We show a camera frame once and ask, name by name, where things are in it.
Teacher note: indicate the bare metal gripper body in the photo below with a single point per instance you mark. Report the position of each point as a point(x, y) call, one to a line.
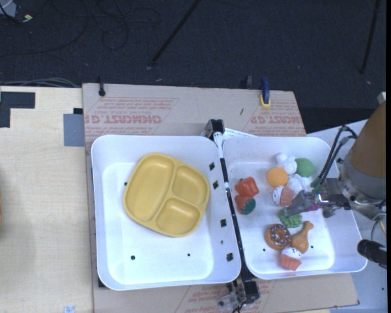
point(335, 194)

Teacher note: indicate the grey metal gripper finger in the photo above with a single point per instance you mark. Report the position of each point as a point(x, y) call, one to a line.
point(298, 204)

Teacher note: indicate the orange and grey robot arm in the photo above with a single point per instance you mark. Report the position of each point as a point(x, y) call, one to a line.
point(368, 148)

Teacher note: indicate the purple grapes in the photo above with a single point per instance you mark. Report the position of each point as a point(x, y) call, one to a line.
point(312, 207)

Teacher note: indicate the green grapes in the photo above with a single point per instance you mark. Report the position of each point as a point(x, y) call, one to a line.
point(292, 221)

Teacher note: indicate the white round toy food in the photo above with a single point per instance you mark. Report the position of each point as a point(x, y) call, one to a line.
point(297, 184)

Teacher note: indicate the brown chicken drumstick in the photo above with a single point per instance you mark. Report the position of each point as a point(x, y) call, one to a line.
point(301, 238)

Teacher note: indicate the orange fruit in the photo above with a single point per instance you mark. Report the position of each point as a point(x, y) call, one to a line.
point(277, 176)

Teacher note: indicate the green lime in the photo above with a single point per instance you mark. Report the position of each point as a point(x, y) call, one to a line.
point(305, 167)

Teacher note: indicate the brown frosted doughnut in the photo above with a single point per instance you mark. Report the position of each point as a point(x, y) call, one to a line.
point(277, 236)

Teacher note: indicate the white cauliflower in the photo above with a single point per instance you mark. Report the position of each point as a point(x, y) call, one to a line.
point(286, 162)

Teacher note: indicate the white plastic tray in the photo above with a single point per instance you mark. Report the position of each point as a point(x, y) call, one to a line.
point(156, 266)
point(332, 240)

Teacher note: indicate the red strawberry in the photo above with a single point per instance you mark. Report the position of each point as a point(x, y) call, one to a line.
point(245, 204)

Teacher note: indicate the orange bell pepper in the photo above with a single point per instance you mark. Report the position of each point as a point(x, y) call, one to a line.
point(247, 186)

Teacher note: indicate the pink cupcake white frosting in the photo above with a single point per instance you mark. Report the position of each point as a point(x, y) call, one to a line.
point(290, 260)

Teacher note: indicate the thin black and white rod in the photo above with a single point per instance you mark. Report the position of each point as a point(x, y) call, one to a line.
point(232, 207)

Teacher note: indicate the yellow divided plate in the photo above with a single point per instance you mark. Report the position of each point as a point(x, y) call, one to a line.
point(156, 191)

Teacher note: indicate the brown cardboard board red print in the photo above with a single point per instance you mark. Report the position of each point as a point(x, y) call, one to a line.
point(189, 109)

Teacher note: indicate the black cylinder on white bracket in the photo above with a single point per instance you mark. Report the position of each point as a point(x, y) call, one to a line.
point(371, 250)

